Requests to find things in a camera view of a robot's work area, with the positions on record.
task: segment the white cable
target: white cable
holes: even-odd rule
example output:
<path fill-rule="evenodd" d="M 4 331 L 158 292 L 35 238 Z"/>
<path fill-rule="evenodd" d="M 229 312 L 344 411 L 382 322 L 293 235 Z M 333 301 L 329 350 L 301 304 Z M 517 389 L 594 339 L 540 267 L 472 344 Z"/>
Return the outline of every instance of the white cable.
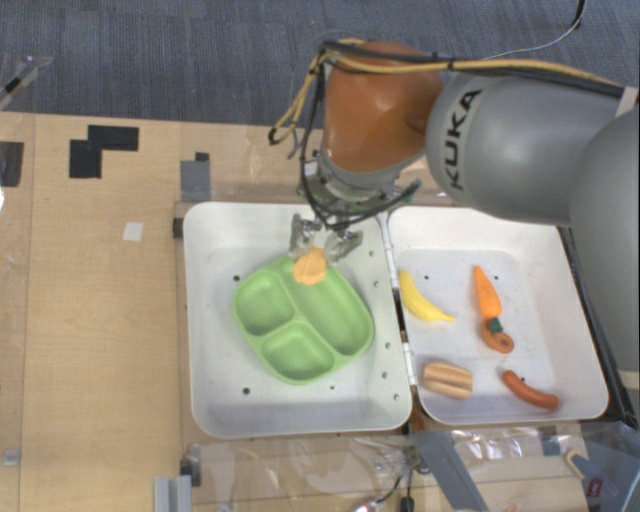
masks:
<path fill-rule="evenodd" d="M 504 57 L 505 55 L 513 55 L 514 53 L 534 52 L 536 50 L 542 50 L 543 48 L 549 48 L 550 46 L 553 46 L 554 44 L 559 43 L 564 38 L 566 38 L 569 34 L 571 34 L 571 32 L 573 32 L 578 27 L 578 25 L 580 25 L 580 22 L 584 17 L 584 13 L 587 11 L 587 1 L 588 0 L 584 0 L 584 5 L 582 6 L 582 12 L 580 13 L 580 17 L 573 22 L 573 25 L 571 25 L 564 34 L 562 34 L 560 37 L 557 37 L 553 41 L 542 44 L 540 46 L 534 46 L 531 48 L 521 48 L 520 50 L 512 50 L 509 52 L 498 53 L 497 55 L 492 55 L 491 57 L 485 57 L 483 60 L 499 59 L 501 57 Z"/>

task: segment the wooden tabletop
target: wooden tabletop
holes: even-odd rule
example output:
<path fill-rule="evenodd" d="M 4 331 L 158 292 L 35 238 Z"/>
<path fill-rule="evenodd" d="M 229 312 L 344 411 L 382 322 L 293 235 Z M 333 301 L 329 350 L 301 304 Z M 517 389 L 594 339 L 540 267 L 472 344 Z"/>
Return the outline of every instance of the wooden tabletop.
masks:
<path fill-rule="evenodd" d="M 13 113 L 0 121 L 0 140 L 25 145 L 21 183 L 3 188 L 0 213 L 0 451 L 21 454 L 0 466 L 0 510 L 150 511 L 154 478 L 177 476 L 185 444 L 172 233 L 180 161 L 209 153 L 214 196 L 237 200 L 295 199 L 297 159 L 286 159 L 288 145 L 268 147 L 266 127 Z M 72 179 L 70 141 L 86 140 L 90 124 L 135 126 L 139 148 L 103 151 L 101 179 Z M 127 226 L 142 232 L 125 239 Z M 288 467 L 281 455 L 268 460 Z M 586 510 L 579 480 L 558 460 L 545 473 L 485 471 L 480 491 L 496 510 L 558 510 L 558 499 L 563 510 Z M 347 511 L 363 495 L 354 483 L 339 496 L 316 487 L 292 498 L 296 489 L 280 485 L 265 497 L 248 478 L 238 512 Z M 415 486 L 417 511 L 451 510 L 432 477 Z M 221 495 L 199 492 L 194 510 L 216 511 Z"/>

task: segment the toy banana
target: toy banana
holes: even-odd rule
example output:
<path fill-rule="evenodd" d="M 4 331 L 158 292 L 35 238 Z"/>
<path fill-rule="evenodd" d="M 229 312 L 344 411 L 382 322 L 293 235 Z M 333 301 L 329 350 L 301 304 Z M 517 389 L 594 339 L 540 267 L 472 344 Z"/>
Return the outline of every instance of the toy banana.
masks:
<path fill-rule="evenodd" d="M 438 306 L 432 304 L 422 296 L 409 272 L 401 270 L 398 274 L 398 281 L 400 283 L 402 302 L 411 313 L 427 322 L 434 322 L 436 320 L 453 322 L 453 315 L 447 315 Z"/>

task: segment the sausage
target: sausage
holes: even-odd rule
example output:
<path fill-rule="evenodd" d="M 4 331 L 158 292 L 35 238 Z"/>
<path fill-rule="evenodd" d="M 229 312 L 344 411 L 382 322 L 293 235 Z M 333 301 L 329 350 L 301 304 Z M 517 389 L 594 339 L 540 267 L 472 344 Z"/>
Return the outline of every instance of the sausage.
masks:
<path fill-rule="evenodd" d="M 434 393 L 464 400 L 471 396 L 473 374 L 461 366 L 432 361 L 422 371 L 422 385 Z"/>
<path fill-rule="evenodd" d="M 491 324 L 490 318 L 483 320 L 480 325 L 480 336 L 482 336 L 484 342 L 489 348 L 502 352 L 503 354 L 511 352 L 515 346 L 511 336 L 505 332 L 491 332 L 489 330 L 489 324 Z"/>
<path fill-rule="evenodd" d="M 504 371 L 502 374 L 502 382 L 504 382 L 514 394 L 538 407 L 553 410 L 558 407 L 560 403 L 556 395 L 543 393 L 542 391 L 538 391 L 537 389 L 528 386 L 522 382 L 515 372 L 511 370 Z"/>

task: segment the toy carrot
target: toy carrot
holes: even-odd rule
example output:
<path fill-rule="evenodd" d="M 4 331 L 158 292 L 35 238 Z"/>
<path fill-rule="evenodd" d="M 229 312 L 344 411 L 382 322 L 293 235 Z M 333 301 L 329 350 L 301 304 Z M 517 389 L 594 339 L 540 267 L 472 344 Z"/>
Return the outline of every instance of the toy carrot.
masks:
<path fill-rule="evenodd" d="M 473 268 L 473 275 L 476 280 L 476 293 L 478 295 L 480 313 L 489 319 L 499 317 L 502 313 L 502 303 L 491 281 L 478 265 Z"/>

